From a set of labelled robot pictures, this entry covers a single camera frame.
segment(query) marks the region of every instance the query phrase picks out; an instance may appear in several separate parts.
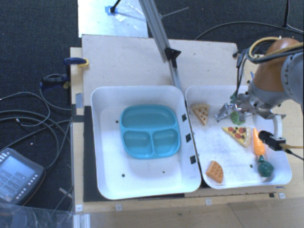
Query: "waffle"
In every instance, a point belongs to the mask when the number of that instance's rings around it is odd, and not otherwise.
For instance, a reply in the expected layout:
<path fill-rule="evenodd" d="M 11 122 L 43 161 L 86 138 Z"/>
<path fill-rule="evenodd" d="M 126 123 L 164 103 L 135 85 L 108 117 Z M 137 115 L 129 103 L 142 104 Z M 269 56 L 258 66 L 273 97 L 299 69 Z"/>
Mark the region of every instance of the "waffle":
<path fill-rule="evenodd" d="M 216 161 L 211 162 L 206 171 L 206 175 L 218 183 L 222 183 L 224 178 L 223 169 Z"/>

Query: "dark floor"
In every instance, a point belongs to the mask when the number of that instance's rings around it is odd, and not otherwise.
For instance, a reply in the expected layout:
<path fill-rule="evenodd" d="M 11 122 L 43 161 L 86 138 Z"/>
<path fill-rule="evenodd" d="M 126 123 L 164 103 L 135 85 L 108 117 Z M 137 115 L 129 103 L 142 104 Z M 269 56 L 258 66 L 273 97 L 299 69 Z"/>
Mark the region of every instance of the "dark floor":
<path fill-rule="evenodd" d="M 165 17 L 162 21 L 168 38 L 195 39 L 203 31 L 232 21 L 254 21 L 282 26 L 286 0 L 155 0 L 164 15 L 189 7 L 188 10 Z M 288 23 L 303 30 L 304 0 L 291 0 Z M 200 40 L 237 43 L 238 48 L 249 47 L 266 36 L 295 37 L 303 35 L 279 28 L 256 24 L 234 24 L 217 28 Z M 77 0 L 0 0 L 0 98 L 29 91 L 39 94 L 41 78 L 50 74 L 64 74 L 63 59 L 69 57 L 70 47 L 81 46 L 78 38 Z M 56 88 L 45 92 L 51 103 L 69 107 L 68 90 Z M 20 127 L 15 121 L 4 122 L 5 110 L 28 110 L 47 114 L 41 101 L 34 97 L 14 97 L 0 101 L 0 144 L 4 148 L 36 128 Z M 52 110 L 50 118 L 58 122 L 68 120 L 70 112 Z M 59 141 L 63 134 L 57 133 Z M 26 157 L 49 165 L 56 155 L 54 137 L 49 132 L 35 134 L 13 146 Z M 62 153 L 28 206 L 54 209 L 64 196 L 59 188 L 71 187 L 70 147 L 66 143 Z M 67 210 L 67 198 L 58 207 Z"/>

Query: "toy pie slice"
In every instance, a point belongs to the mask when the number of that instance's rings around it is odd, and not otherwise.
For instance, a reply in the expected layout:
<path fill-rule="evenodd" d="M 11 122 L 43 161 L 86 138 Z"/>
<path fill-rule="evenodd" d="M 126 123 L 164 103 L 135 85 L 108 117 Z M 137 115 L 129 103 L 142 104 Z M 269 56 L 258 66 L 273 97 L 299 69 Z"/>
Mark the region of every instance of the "toy pie slice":
<path fill-rule="evenodd" d="M 208 104 L 195 104 L 192 106 L 194 114 L 197 116 L 203 126 L 207 125 L 209 108 L 210 105 Z"/>
<path fill-rule="evenodd" d="M 244 148 L 249 146 L 251 140 L 250 127 L 222 127 L 222 129 Z"/>
<path fill-rule="evenodd" d="M 216 161 L 211 162 L 206 171 L 206 175 L 218 183 L 222 183 L 224 178 L 223 169 Z"/>

